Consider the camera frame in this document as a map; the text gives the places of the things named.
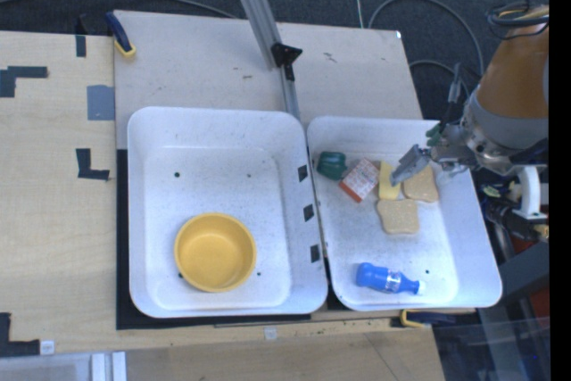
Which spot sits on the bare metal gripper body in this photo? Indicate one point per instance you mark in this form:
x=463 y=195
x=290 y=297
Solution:
x=455 y=147

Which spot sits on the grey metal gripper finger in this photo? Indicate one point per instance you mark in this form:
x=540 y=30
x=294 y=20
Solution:
x=408 y=158
x=417 y=169

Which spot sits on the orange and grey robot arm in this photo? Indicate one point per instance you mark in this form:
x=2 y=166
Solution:
x=513 y=76

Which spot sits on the tan toy bread slice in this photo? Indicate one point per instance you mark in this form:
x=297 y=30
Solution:
x=423 y=188
x=398 y=216

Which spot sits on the yellow toy cheese slice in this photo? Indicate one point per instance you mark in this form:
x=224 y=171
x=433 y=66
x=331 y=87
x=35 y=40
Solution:
x=386 y=188

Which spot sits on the orange and white carton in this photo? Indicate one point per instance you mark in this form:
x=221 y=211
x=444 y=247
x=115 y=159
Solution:
x=360 y=179

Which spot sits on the white plastic tray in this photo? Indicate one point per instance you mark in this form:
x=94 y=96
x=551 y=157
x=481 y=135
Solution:
x=214 y=174
x=401 y=254

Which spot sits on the blue plastic bottle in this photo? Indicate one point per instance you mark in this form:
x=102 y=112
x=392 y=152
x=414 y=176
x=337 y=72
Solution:
x=377 y=276

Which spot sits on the yellow bowl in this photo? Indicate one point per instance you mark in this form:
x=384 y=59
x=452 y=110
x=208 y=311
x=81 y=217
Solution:
x=214 y=252

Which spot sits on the black cylinder on white bracket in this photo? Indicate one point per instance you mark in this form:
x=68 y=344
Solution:
x=531 y=192

